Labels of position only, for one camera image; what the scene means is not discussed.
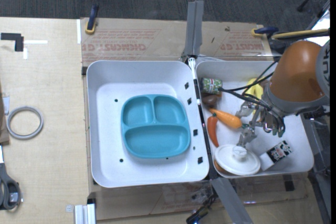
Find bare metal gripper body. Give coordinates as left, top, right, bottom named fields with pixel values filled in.
left=261, top=108, right=286, bottom=138

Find orange carrot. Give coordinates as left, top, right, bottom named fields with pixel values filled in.
left=208, top=108, right=243, bottom=130

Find yellow banana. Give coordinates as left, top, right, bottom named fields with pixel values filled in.
left=242, top=78, right=265, bottom=100

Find white plastic tray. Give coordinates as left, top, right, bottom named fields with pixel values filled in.
left=86, top=60, right=210, bottom=189
left=195, top=60, right=315, bottom=179

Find white pot with lid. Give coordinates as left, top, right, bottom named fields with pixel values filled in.
left=213, top=144, right=261, bottom=176

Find white carton with cow print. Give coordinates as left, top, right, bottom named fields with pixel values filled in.
left=259, top=140, right=293, bottom=172

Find red chilli pepper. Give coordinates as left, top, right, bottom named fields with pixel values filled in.
left=206, top=112, right=220, bottom=148

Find brown doughnut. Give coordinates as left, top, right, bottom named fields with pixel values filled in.
left=201, top=94, right=219, bottom=109

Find green can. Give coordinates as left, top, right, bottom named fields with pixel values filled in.
left=201, top=77, right=223, bottom=95

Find blue divided plate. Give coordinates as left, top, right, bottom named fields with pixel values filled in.
left=120, top=94, right=192, bottom=159

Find brown cardboard board, red print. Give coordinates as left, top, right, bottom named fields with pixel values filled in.
left=80, top=17, right=309, bottom=221

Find white tape roll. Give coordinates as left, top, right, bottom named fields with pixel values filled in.
left=6, top=105, right=44, bottom=140

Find grey scissors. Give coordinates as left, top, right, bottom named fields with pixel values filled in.
left=0, top=162, right=22, bottom=210

